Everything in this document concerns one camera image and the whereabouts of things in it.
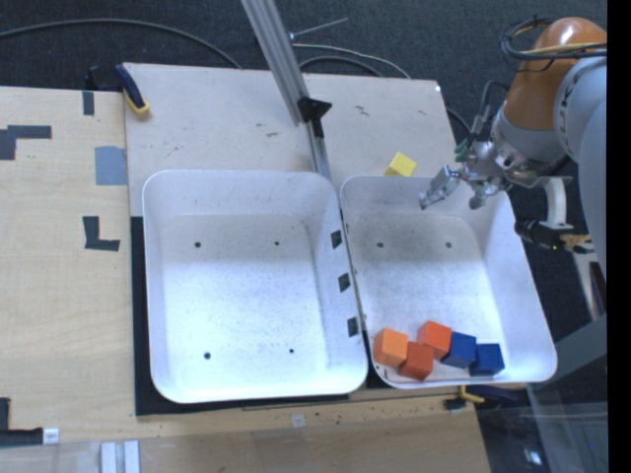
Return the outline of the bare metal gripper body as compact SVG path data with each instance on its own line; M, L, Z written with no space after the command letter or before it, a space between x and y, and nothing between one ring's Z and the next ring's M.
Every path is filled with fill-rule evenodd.
M507 189L510 184L531 180L527 157L505 142L474 141L460 168L460 176L471 186Z

